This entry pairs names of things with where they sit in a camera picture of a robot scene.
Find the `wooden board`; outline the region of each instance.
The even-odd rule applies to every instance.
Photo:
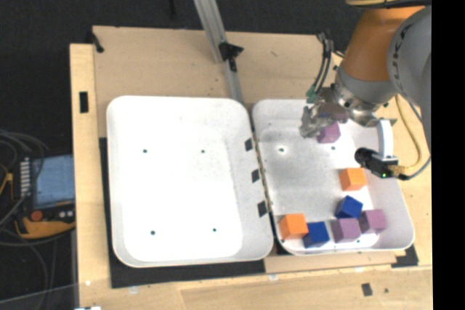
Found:
[[[189,309],[183,298],[184,289],[205,290],[229,286],[231,282],[269,282],[267,275],[256,275],[233,280],[144,286],[137,289],[137,295],[132,295],[127,288],[111,289],[98,147],[99,136],[105,135],[106,105],[122,94],[227,97],[228,93],[222,67],[213,62],[203,31],[99,26],[94,27],[94,33],[105,49],[102,54],[91,45],[70,46],[80,304],[96,303],[104,309],[105,305],[111,309],[136,305],[144,309],[146,304],[149,309],[156,299],[160,309]],[[315,36],[228,33],[228,39],[245,48],[238,58],[238,69],[249,109],[264,98],[304,98],[321,63],[321,45]],[[87,113],[80,113],[80,92],[88,94]],[[397,108],[391,104],[383,108],[380,116],[398,117]],[[416,133],[422,134],[420,126],[414,128]],[[396,154],[407,163],[415,156],[408,143],[408,134],[401,123],[394,127],[394,132]],[[416,229],[415,248],[420,265],[431,269],[430,168],[416,179],[401,183],[401,187]],[[359,270],[362,266],[382,268],[390,275],[390,264],[402,254],[390,251],[350,253],[337,255],[337,258],[271,254],[265,259],[265,265],[268,274],[282,273],[280,277],[305,276],[314,270],[335,268]],[[422,290],[428,295],[431,288],[426,286]]]

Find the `empty white tray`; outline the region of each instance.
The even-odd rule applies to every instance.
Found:
[[[131,97],[107,110],[113,248],[128,266],[264,258],[273,236],[246,109]]]
[[[339,172],[359,167],[355,150],[378,150],[376,128],[364,128],[353,121],[341,124],[341,136],[333,144],[320,144],[316,138],[304,139],[299,133],[303,107],[300,99],[266,99],[253,109],[253,121],[265,184],[275,225],[289,213],[304,213],[308,222],[324,221],[331,240],[317,248],[305,248],[301,239],[282,240],[281,245],[294,255],[348,250],[401,250],[410,246],[414,229],[403,194],[396,179],[380,179],[365,171],[368,186],[344,192]],[[379,234],[363,234],[355,242],[335,243],[330,221],[336,219],[337,203],[351,195],[363,209],[383,210],[387,228]]]

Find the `robotic arm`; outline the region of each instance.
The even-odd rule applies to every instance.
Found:
[[[431,152],[431,0],[346,0],[367,8],[357,24],[330,88],[309,96],[300,133],[315,137],[335,121],[376,126],[375,112],[400,94],[421,109]],[[372,168],[372,154],[356,160]]]

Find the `blue block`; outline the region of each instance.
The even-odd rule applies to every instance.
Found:
[[[348,195],[338,203],[334,216],[338,219],[358,219],[362,208],[363,203]]]
[[[330,238],[324,221],[310,222],[307,226],[308,234],[302,238],[305,248],[320,247],[326,242],[329,242]]]

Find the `block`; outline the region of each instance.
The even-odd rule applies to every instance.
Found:
[[[339,201],[334,216],[338,219],[358,219],[362,213],[362,208],[362,202],[348,195]]]
[[[363,211],[358,219],[362,234],[381,232],[386,229],[386,216],[382,209]]]
[[[330,126],[320,130],[320,133],[317,136],[317,141],[320,144],[332,144],[333,142],[336,142],[340,136],[341,131],[339,130],[339,124],[335,121]]]
[[[331,221],[331,230],[336,243],[354,242],[362,235],[358,220],[354,218]]]
[[[279,221],[279,228],[284,240],[300,239],[308,234],[308,226],[303,213],[286,214]]]
[[[339,181],[344,191],[356,191],[366,186],[365,170],[359,168],[346,168],[339,174]]]
[[[310,222],[307,227],[308,234],[302,238],[305,248],[320,247],[329,242],[330,237],[324,221]]]

